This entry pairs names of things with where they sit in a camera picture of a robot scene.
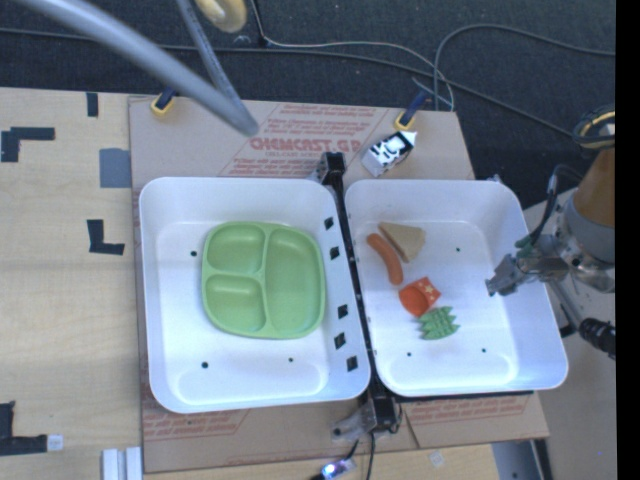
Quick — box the white plastic tray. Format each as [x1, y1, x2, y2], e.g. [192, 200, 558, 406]
[344, 178, 570, 399]
[138, 175, 372, 415]

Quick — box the thin black rod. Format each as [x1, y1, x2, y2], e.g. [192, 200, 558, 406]
[331, 180, 387, 400]

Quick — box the brown cardboard board red print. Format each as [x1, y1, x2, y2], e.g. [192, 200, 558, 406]
[127, 95, 551, 474]

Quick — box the black and white carton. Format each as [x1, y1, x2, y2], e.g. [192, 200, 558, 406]
[359, 130, 418, 179]

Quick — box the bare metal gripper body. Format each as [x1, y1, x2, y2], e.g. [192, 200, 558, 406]
[515, 245, 617, 295]

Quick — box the tan bread slice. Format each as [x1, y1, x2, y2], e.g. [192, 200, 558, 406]
[377, 221, 427, 264]

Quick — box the black cylinder on white bracket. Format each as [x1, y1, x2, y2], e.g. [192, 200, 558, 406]
[555, 299, 617, 360]

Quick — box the black block with thin wires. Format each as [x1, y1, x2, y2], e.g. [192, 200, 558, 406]
[368, 394, 402, 433]
[318, 151, 348, 187]

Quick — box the orange sausage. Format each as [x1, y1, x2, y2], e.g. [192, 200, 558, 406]
[365, 232, 405, 287]

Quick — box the green divided plate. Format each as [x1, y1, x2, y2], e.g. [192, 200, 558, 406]
[200, 220, 328, 341]

